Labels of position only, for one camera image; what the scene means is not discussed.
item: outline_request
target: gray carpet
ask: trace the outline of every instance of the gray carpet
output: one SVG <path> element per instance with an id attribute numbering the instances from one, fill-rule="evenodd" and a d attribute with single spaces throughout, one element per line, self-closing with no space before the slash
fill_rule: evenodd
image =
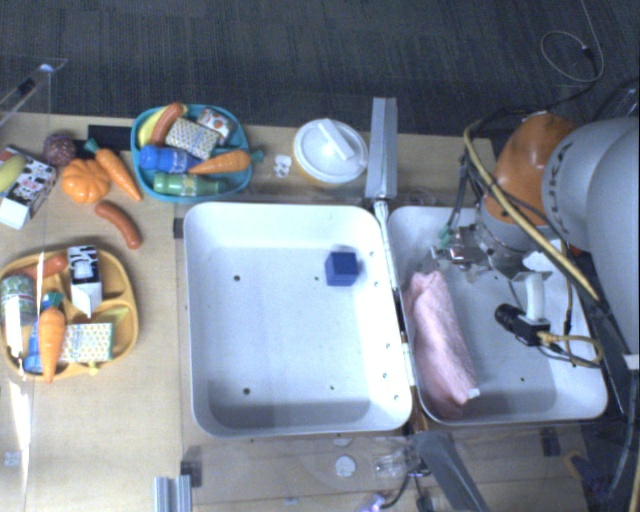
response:
<path id="1" fill-rule="evenodd" d="M 605 70 L 559 108 L 578 122 L 611 93 L 607 108 L 617 105 L 639 61 L 638 2 L 585 1 Z M 600 67 L 580 0 L 3 0 L 0 30 L 5 59 L 69 59 L 52 95 L 53 111 L 67 114 L 135 117 L 180 100 L 222 106 L 244 123 L 331 116 L 367 129 L 372 97 L 389 96 L 402 132 L 460 134 L 496 108 L 582 87 L 544 60 L 550 30 L 581 38 Z M 563 69 L 593 76 L 577 43 L 547 42 Z"/>

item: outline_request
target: pink towel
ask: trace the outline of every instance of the pink towel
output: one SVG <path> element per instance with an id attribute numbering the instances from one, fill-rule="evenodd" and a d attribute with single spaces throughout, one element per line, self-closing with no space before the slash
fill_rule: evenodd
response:
<path id="1" fill-rule="evenodd" d="M 416 273 L 404 293 L 413 336 L 413 356 L 421 393 L 430 411 L 442 419 L 459 419 L 475 370 L 456 320 L 447 282 L 441 272 Z"/>

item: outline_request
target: teal basket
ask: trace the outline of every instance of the teal basket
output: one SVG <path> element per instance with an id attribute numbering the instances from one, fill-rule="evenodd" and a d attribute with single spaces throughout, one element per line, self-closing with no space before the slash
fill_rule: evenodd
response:
<path id="1" fill-rule="evenodd" d="M 231 119 L 237 125 L 232 137 L 227 142 L 227 145 L 223 148 L 216 148 L 213 152 L 213 155 L 211 156 L 225 153 L 227 151 L 231 151 L 232 149 L 246 149 L 247 151 L 249 151 L 247 136 L 245 135 L 242 126 L 231 112 L 220 107 L 215 107 L 213 105 L 188 104 L 187 107 L 188 110 L 184 117 L 186 119 L 189 119 L 190 121 L 195 121 L 200 115 L 200 112 L 202 112 L 203 108 L 210 108 Z M 147 110 L 146 112 L 143 112 L 136 118 L 133 126 L 131 127 L 131 153 L 133 154 L 133 167 L 136 172 L 138 182 L 140 183 L 142 190 L 146 194 L 160 201 L 167 201 L 169 203 L 202 203 L 205 201 L 215 201 L 217 199 L 224 199 L 225 197 L 232 196 L 233 194 L 236 194 L 237 192 L 243 190 L 249 184 L 249 180 L 251 180 L 253 165 L 249 165 L 249 167 L 247 167 L 247 169 L 242 172 L 216 174 L 216 181 L 221 179 L 224 180 L 226 184 L 225 191 L 220 194 L 181 197 L 159 194 L 158 192 L 153 190 L 153 176 L 155 174 L 155 171 L 145 171 L 140 168 L 140 148 L 138 147 L 137 134 L 138 129 L 142 125 L 142 123 L 144 123 L 154 112 L 157 112 L 161 108 L 163 107 L 155 107 Z"/>

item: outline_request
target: wooden table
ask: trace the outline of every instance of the wooden table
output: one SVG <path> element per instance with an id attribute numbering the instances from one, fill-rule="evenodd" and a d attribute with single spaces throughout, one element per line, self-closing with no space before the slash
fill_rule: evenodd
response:
<path id="1" fill-rule="evenodd" d="M 84 139 L 88 124 L 128 127 L 132 120 L 19 114 L 0 132 L 0 143 L 38 156 L 48 133 Z M 295 131 L 246 127 L 251 146 L 266 157 L 237 200 L 357 202 L 364 179 L 336 196 L 309 188 L 295 174 L 276 177 L 275 156 L 290 154 Z M 455 137 L 401 135 L 404 200 L 451 201 L 462 148 Z M 491 165 L 488 143 L 481 141 L 480 151 Z M 129 153 L 123 157 L 131 163 Z M 127 249 L 113 226 L 91 206 L 73 203 L 59 186 L 21 231 L 0 225 L 0 267 L 43 248 L 93 243 L 110 251 L 129 273 L 141 326 L 131 354 L 95 377 L 48 386 L 0 366 L 0 508 L 148 511 L 154 477 L 176 477 L 181 460 L 202 466 L 203 486 L 193 490 L 200 512 L 349 511 L 373 491 L 397 489 L 399 479 L 375 475 L 374 461 L 401 447 L 401 436 L 229 441 L 197 427 L 190 412 L 184 248 L 173 232 L 186 208 L 151 198 L 134 203 L 116 188 L 109 199 L 135 219 L 144 238 L 139 250 Z M 557 432 L 563 453 L 584 451 L 579 429 Z M 453 436 L 492 510 L 586 510 L 581 486 L 562 458 L 543 456 L 538 429 L 457 430 Z M 355 461 L 353 476 L 336 474 L 341 455 Z M 444 503 L 433 478 L 423 485 Z M 415 510 L 415 498 L 412 488 L 394 510 Z"/>

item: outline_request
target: yellow plate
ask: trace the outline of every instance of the yellow plate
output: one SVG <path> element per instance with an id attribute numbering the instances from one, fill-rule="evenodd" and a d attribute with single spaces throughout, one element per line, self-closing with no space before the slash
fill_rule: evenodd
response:
<path id="1" fill-rule="evenodd" d="M 66 253 L 65 251 L 50 251 L 45 253 L 44 259 L 58 253 Z M 37 263 L 40 254 L 26 256 L 13 261 L 0 272 L 0 281 L 11 271 L 26 267 Z M 98 316 L 100 313 L 116 306 L 125 306 L 129 309 L 129 314 L 115 327 L 113 336 L 113 359 L 104 363 L 98 363 L 100 368 L 115 363 L 122 357 L 129 354 L 138 339 L 138 309 L 133 296 L 133 290 L 127 273 L 118 259 L 111 253 L 98 250 L 98 261 L 100 265 L 100 277 L 102 279 L 102 297 L 100 305 L 93 312 L 92 317 Z M 67 324 L 91 323 L 91 319 L 76 308 L 71 303 L 71 285 L 69 278 L 69 268 L 54 276 L 44 279 L 42 283 L 42 294 L 48 292 L 60 292 L 64 295 L 62 302 L 62 311 L 67 319 Z M 5 360 L 16 373 L 20 371 L 18 360 L 11 356 L 9 347 L 4 338 L 4 329 L 0 329 L 0 347 Z M 28 346 L 24 347 L 24 353 L 27 353 Z M 86 364 L 81 363 L 59 363 L 56 370 L 56 379 L 63 377 L 73 377 L 76 375 L 88 374 L 90 368 Z M 25 371 L 25 375 L 29 375 L 36 380 L 44 380 L 42 375 Z"/>

